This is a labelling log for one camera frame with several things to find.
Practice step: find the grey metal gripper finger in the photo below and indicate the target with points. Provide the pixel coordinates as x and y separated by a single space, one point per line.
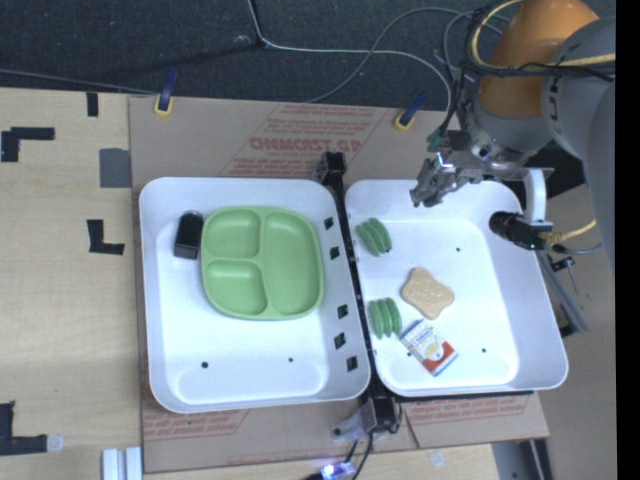
421 184
441 189

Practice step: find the green divided plate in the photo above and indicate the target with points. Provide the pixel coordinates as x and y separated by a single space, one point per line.
260 263

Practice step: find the green ridged toy vegetable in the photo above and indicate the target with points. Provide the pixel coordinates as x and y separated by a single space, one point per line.
385 318
374 236

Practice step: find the black cylinder on white bracket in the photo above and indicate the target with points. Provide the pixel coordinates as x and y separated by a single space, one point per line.
525 218

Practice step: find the red and white carton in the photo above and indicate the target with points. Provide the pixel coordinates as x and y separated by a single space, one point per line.
430 349

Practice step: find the thin black rod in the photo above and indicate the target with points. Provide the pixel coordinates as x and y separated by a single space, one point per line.
356 278

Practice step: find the small black bottle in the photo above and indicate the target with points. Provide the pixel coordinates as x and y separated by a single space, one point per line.
188 235

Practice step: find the beige toy bread slice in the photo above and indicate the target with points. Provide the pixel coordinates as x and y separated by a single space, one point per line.
426 293

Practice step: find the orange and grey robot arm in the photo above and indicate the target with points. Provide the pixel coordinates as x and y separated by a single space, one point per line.
545 68

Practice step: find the brown cardboard board red print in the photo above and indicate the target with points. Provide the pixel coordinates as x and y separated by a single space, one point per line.
210 133

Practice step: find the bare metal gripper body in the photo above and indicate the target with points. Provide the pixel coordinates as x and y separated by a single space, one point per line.
467 154

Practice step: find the white plastic tray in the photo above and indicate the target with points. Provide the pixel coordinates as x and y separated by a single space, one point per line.
490 318
240 358

